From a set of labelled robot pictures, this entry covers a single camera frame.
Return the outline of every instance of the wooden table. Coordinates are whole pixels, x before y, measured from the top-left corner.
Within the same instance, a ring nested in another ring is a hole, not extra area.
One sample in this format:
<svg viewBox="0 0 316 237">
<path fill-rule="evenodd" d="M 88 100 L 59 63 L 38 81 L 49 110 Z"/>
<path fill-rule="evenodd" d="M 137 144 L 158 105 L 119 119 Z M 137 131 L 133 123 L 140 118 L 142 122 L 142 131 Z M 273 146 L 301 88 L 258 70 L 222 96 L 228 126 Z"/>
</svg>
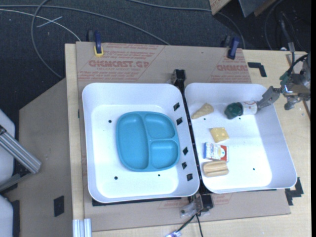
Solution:
<svg viewBox="0 0 316 237">
<path fill-rule="evenodd" d="M 80 131 L 78 119 L 78 87 L 76 70 L 76 45 L 66 44 L 66 79 L 69 118 L 69 142 L 71 161 L 73 219 L 82 220 L 84 215 Z M 261 77 L 258 69 L 249 69 L 251 81 L 268 88 L 279 87 L 279 77 L 289 67 L 283 51 L 244 50 L 246 62 L 260 62 L 264 65 L 267 77 Z M 204 236 L 311 236 L 311 123 L 304 103 L 298 103 L 290 111 L 284 110 L 286 99 L 280 97 L 275 108 L 284 132 L 298 177 L 300 177 L 304 194 L 294 198 L 291 214 L 274 217 L 235 219 L 216 222 L 202 222 Z M 179 225 L 135 228 L 93 232 L 94 237 L 163 237 L 178 229 Z M 190 223 L 182 231 L 182 235 L 199 236 L 196 222 Z"/>
</svg>

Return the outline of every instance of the yellow wooden block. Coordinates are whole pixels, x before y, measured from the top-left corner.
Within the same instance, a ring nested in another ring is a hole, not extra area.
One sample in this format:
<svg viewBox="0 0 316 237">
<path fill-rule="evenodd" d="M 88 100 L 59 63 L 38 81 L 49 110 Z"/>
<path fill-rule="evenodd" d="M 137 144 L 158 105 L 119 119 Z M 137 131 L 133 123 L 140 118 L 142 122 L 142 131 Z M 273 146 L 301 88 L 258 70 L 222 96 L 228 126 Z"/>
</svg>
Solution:
<svg viewBox="0 0 316 237">
<path fill-rule="evenodd" d="M 211 128 L 210 132 L 215 143 L 229 139 L 228 133 L 224 127 Z"/>
</svg>

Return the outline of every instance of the blue plate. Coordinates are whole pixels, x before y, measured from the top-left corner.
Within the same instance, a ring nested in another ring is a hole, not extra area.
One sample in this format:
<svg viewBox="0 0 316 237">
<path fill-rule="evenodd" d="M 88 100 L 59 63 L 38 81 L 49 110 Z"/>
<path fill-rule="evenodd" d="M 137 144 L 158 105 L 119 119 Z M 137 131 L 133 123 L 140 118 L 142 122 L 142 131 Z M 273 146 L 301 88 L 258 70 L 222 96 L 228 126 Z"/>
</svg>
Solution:
<svg viewBox="0 0 316 237">
<path fill-rule="evenodd" d="M 120 161 L 134 171 L 158 171 L 173 167 L 180 157 L 177 130 L 172 120 L 156 112 L 130 112 L 116 126 Z"/>
</svg>

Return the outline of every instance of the blue clamp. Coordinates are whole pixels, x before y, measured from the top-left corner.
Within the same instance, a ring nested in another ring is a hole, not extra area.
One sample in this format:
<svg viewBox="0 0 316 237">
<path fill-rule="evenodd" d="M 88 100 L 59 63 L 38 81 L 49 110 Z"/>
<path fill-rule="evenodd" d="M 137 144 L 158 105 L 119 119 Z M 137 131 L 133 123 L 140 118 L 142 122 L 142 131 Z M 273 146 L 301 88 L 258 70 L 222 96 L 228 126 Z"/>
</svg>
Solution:
<svg viewBox="0 0 316 237">
<path fill-rule="evenodd" d="M 101 35 L 98 31 L 94 32 L 95 46 L 94 46 L 94 54 L 97 57 L 103 56 L 103 48 L 101 43 Z"/>
<path fill-rule="evenodd" d="M 239 38 L 238 37 L 233 37 L 232 41 L 231 41 L 231 44 L 230 44 L 230 49 L 228 50 L 228 54 L 227 54 L 227 57 L 234 60 L 235 59 L 235 56 L 236 56 L 236 50 L 237 50 L 237 47 L 239 45 Z"/>
</svg>

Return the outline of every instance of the black fabric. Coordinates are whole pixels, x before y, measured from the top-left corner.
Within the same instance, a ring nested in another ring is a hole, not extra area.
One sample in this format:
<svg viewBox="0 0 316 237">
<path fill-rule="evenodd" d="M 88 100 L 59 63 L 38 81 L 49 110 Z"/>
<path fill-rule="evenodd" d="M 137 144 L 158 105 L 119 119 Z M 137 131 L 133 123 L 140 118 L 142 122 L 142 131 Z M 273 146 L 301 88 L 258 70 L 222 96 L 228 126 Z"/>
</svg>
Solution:
<svg viewBox="0 0 316 237">
<path fill-rule="evenodd" d="M 44 0 L 0 0 L 0 5 L 34 4 Z M 140 0 L 165 6 L 210 9 L 209 0 Z M 51 0 L 46 5 L 84 9 L 117 18 L 142 28 L 171 45 L 220 47 L 226 36 L 238 36 L 235 26 L 224 16 L 201 11 L 178 11 L 153 8 L 124 0 Z M 36 8 L 4 8 L 33 14 Z M 306 51 L 311 49 L 311 0 L 285 0 L 276 11 L 284 11 L 293 23 L 297 38 Z M 220 11 L 240 28 L 246 49 L 268 49 L 264 21 L 268 10 L 244 18 L 238 0 L 232 0 Z M 163 44 L 143 32 L 121 23 L 61 9 L 42 8 L 39 16 L 56 22 L 76 33 L 83 41 L 88 30 L 99 30 L 102 42 Z M 36 55 L 31 42 L 32 16 L 0 10 L 0 109 L 10 118 L 20 108 L 55 85 L 60 79 L 50 72 Z M 45 62 L 65 76 L 64 44 L 76 38 L 55 24 L 36 19 L 34 37 Z M 287 47 L 281 37 L 274 14 L 268 21 L 268 38 L 274 50 Z"/>
</svg>

